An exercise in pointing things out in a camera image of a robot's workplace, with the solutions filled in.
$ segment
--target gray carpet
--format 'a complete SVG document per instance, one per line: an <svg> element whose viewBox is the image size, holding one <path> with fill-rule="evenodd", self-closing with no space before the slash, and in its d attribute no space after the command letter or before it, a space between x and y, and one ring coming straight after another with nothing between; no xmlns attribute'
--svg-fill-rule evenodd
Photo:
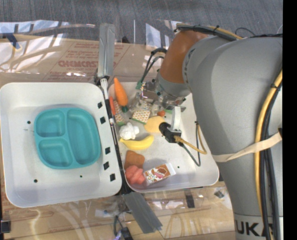
<svg viewBox="0 0 297 240"><path fill-rule="evenodd" d="M231 32L247 28L255 35L276 34L283 32L283 0L0 0L0 22L35 20L112 23L119 37L137 44L146 41L145 24L155 26L158 20L219 25ZM237 34L252 35L243 29ZM73 35L98 38L98 34L83 30Z"/></svg>

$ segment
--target yellow banana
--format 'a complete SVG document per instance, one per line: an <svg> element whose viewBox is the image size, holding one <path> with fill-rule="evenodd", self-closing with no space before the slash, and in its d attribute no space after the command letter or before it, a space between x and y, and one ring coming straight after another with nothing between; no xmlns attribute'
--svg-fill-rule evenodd
<svg viewBox="0 0 297 240"><path fill-rule="evenodd" d="M149 135L142 140L125 140L121 138L119 141L124 143L130 150L144 150L152 145L154 136Z"/></svg>

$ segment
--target orange carrot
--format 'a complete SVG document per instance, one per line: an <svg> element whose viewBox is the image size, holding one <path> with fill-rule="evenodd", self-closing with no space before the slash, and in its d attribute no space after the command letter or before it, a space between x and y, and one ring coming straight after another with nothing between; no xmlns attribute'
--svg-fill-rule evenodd
<svg viewBox="0 0 297 240"><path fill-rule="evenodd" d="M115 96L117 103L122 106L122 111L127 112L129 109L127 108L127 104L129 102L128 96L121 85L120 81L115 77L114 78L114 88L115 88Z"/></svg>

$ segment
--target beige strap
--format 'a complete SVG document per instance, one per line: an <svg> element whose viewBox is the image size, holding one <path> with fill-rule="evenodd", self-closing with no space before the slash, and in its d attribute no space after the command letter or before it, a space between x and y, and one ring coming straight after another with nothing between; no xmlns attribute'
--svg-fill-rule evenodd
<svg viewBox="0 0 297 240"><path fill-rule="evenodd" d="M219 154L219 155L214 154L212 156L213 156L215 162L225 163L227 161L242 157L246 154L256 153L256 152L260 152L262 150L269 149L269 148L273 147L275 144L279 143L281 140L282 140L282 136L280 135L279 132L277 132L270 138L253 143L252 145L249 145L248 147L240 150L237 153Z"/></svg>

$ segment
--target teal divided plate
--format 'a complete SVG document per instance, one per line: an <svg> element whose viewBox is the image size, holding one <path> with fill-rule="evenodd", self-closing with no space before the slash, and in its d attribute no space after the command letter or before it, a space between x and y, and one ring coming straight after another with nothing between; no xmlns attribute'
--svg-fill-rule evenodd
<svg viewBox="0 0 297 240"><path fill-rule="evenodd" d="M61 107L44 110L34 121L40 160L53 169L74 169L95 163L101 155L99 131L84 109Z"/></svg>

